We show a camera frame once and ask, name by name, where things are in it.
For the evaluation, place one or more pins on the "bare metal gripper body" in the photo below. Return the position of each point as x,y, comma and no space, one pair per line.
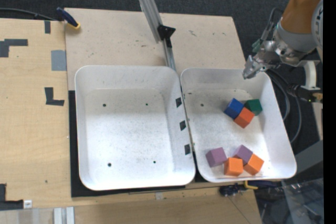
273,53

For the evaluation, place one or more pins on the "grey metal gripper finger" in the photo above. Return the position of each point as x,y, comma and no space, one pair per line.
248,68
260,66

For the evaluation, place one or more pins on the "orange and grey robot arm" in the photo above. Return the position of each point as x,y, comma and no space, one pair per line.
300,10

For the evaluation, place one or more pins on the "green cube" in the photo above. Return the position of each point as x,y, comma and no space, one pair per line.
254,106

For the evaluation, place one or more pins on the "blue cube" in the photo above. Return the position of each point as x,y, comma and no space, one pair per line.
233,108

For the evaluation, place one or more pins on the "orange cube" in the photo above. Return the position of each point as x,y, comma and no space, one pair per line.
233,166
254,164
244,117

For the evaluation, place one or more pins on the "white plastic tray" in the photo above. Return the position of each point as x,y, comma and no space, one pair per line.
131,128
218,133

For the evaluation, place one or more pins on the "purple cube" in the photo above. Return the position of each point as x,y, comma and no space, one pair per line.
215,157
244,153

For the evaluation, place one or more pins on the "pale wood board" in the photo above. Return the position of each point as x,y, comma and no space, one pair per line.
118,39

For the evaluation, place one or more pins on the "black cylinder on white bracket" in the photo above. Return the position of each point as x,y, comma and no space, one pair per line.
311,74

